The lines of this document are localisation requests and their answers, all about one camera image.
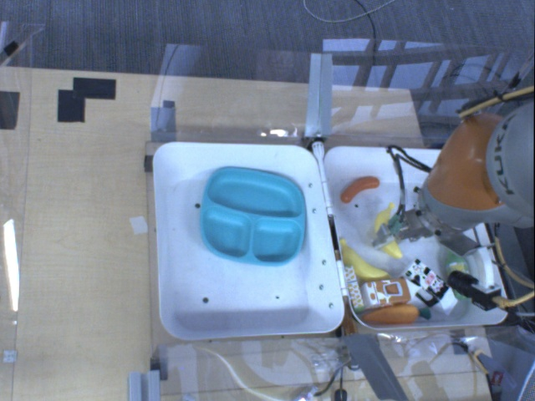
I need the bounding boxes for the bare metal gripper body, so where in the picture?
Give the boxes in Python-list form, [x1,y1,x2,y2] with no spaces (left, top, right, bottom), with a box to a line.
[391,207,445,242]

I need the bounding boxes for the yellow banana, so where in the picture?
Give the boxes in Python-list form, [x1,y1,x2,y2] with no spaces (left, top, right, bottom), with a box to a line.
[339,237,390,284]
[373,201,405,261]

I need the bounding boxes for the white plastic tray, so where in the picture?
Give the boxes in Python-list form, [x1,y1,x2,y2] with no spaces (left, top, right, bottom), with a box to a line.
[151,141,346,342]
[324,145,509,331]

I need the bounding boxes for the orange giraffe print carton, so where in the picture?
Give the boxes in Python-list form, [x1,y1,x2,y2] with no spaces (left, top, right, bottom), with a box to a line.
[359,277,413,309]

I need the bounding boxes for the orange sausage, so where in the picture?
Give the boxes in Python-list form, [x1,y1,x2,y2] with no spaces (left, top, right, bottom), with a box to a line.
[339,175,381,205]

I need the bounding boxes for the black and white cow carton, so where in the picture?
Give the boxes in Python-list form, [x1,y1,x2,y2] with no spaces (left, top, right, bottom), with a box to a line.
[400,258,457,316]

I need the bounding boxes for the yellow dotted white carton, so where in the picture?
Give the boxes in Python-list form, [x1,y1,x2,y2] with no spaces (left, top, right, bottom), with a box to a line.
[343,265,365,311]

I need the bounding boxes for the thin black and white rod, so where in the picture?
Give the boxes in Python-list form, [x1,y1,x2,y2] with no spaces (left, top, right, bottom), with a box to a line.
[311,140,350,298]

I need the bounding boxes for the orange carrot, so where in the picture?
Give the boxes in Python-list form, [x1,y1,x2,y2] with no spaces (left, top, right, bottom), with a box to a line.
[360,303,432,327]

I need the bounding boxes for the blue divided plate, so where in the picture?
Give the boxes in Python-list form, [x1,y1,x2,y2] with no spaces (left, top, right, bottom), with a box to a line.
[199,165,308,267]

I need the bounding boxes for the black cylinder on white bracket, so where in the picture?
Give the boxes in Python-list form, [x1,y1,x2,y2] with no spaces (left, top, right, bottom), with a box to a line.
[446,248,503,311]

